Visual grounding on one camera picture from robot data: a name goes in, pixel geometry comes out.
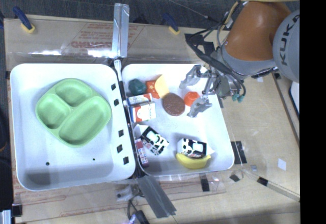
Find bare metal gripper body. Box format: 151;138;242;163
203;69;246;99

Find white plastic tray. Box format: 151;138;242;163
9;63;136;191
121;63;235;177

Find brown round biscuit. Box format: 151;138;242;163
162;92;186;117

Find yellow cheese wedge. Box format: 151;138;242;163
154;74;170;99

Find red packet with yellow star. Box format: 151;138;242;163
145;80;161;100

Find black and white cow-print carton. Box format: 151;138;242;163
140;126;170;156
177;137;208;159

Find dark green broccoli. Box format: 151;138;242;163
128;78;148;96

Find orange and white carton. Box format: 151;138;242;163
129;101;157;124

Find white carton with blue print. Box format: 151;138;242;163
126;93;153;106

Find yellow banana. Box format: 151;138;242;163
175;153;212;170

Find small dark red packet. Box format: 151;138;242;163
134;138;150;168

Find green divided plate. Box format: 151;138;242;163
35;77;113;148

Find brown cardboard board red print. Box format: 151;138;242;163
3;14;227;224

